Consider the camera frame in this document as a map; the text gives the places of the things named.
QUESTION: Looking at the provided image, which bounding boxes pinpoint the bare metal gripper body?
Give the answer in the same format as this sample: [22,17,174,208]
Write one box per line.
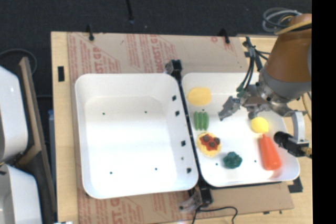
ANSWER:
[239,83,293,116]

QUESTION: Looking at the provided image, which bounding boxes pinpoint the yellow oval toy food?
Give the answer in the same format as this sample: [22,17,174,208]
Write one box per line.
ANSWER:
[187,87,213,107]

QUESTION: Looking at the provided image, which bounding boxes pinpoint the green toy broccoli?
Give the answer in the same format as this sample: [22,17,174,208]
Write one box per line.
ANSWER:
[223,151,243,169]

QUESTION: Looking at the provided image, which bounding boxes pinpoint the black cylinder on white bracket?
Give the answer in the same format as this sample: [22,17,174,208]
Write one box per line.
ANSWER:
[273,110,312,158]

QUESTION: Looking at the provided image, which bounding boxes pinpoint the toy spaghetti with meatballs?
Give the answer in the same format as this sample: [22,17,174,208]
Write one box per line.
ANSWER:
[196,132,222,158]

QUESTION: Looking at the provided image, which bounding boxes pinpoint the green toy beans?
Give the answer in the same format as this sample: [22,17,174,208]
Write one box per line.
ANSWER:
[193,110,210,132]

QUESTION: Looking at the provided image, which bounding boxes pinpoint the orange toy bottle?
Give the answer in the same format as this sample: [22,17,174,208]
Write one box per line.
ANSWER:
[259,133,282,172]

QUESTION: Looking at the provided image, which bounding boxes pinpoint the yellow toy lemon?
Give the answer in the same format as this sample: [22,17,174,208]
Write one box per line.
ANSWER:
[250,116,270,135]

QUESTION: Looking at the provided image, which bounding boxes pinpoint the thin black rod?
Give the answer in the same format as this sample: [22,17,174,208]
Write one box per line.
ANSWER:
[175,70,203,188]

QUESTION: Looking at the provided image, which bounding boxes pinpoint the brown cardboard board red print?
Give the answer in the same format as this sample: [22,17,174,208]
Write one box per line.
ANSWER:
[66,31,295,224]

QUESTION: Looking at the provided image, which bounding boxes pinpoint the white plastic tray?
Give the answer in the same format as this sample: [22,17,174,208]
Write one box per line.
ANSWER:
[74,72,200,200]
[181,71,301,188]

